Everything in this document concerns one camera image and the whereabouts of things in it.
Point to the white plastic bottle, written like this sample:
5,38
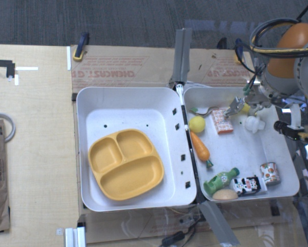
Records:
254,124

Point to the orange and white carton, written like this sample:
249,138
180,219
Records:
222,123

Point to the green bottle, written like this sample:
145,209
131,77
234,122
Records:
218,182

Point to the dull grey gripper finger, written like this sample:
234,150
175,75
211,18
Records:
236,105
257,109

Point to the black and white carton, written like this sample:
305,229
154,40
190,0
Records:
247,185

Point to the brown stem with green leaf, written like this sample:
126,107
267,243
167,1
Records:
206,112

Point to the white plastic tray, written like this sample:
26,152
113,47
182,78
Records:
241,153
97,104

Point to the orange carrot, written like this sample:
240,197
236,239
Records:
200,148

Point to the black cylinder on white bracket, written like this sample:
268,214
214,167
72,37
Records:
288,130

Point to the yellow lemon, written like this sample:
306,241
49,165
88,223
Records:
197,124

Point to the white can with orange print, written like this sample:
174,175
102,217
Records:
270,174

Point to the beige bread roll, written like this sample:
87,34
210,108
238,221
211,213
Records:
225,195

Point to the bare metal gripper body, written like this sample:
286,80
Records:
256,98

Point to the yellow divided plate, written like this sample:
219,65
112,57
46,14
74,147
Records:
128,168

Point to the brown cardboard board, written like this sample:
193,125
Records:
133,68

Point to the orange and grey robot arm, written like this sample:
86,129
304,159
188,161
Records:
290,45

